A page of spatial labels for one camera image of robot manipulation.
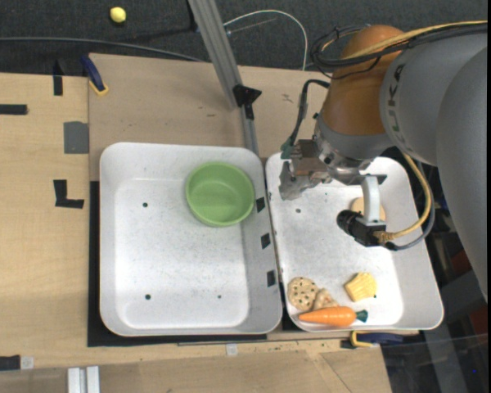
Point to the beige chocolate chip biscuit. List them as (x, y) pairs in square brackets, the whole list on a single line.
[(302, 293)]

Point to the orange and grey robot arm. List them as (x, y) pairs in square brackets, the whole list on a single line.
[(425, 109)]

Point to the black cylinder on white bracket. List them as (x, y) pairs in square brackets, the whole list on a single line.
[(360, 225)]

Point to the orange carrot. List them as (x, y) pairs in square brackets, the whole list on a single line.
[(327, 316)]

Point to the beige bread piece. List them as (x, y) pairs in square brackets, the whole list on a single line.
[(325, 300)]

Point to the green bowl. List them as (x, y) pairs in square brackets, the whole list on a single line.
[(220, 195)]

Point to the white plastic tray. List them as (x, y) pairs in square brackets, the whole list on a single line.
[(323, 244), (180, 260)]

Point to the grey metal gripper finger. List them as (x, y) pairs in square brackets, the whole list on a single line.
[(287, 180), (309, 182)]

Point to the pale wood board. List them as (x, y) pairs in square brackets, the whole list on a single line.
[(163, 105)]

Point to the yellow ball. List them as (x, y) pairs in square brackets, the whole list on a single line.
[(118, 15)]

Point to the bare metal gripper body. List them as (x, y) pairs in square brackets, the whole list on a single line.
[(311, 158)]

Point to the beige round bread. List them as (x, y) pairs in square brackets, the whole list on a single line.
[(357, 205)]

